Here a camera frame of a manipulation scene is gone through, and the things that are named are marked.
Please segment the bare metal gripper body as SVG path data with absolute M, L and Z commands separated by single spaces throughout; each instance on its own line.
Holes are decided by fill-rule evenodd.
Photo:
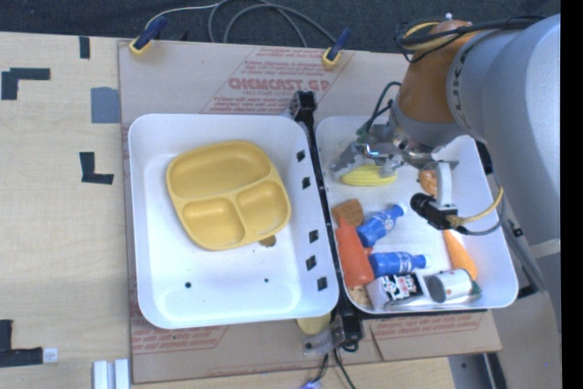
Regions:
M 356 145 L 369 159 L 396 159 L 426 162 L 438 147 L 427 146 L 409 136 L 399 125 L 363 125 L 356 132 Z

